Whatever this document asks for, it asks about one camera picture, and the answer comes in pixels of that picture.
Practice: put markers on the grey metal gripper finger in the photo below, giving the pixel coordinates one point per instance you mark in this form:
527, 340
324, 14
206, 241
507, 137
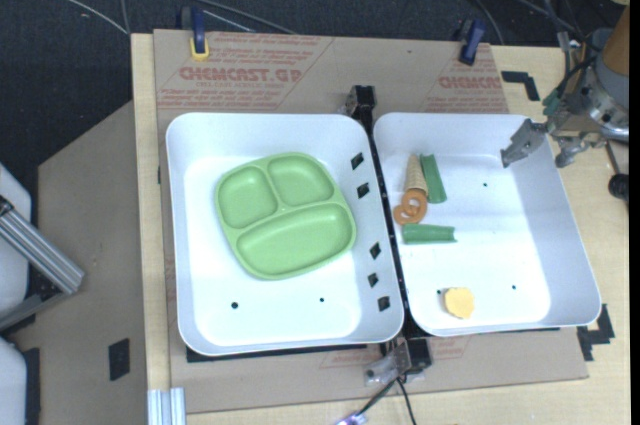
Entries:
521, 145
570, 152

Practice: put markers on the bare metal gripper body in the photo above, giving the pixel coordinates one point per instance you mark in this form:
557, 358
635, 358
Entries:
580, 113

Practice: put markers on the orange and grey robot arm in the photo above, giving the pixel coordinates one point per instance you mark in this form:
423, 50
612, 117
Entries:
618, 48

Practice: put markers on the green celery stick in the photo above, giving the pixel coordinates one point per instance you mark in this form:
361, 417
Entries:
427, 234
433, 180

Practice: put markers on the white plastic tray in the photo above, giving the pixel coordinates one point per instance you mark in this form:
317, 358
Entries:
280, 313
510, 253

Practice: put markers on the beige ice cream cone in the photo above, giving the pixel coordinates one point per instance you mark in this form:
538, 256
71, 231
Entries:
414, 173

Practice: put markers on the orange pretzel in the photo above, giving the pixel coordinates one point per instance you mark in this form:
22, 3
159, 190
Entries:
410, 209

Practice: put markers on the yellow biscuit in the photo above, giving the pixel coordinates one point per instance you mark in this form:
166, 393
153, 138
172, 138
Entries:
459, 303

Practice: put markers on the brown cardboard board red print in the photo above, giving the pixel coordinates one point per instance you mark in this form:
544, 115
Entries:
310, 63

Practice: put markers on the green divided plate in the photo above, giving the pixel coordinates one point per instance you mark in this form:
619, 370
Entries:
290, 233

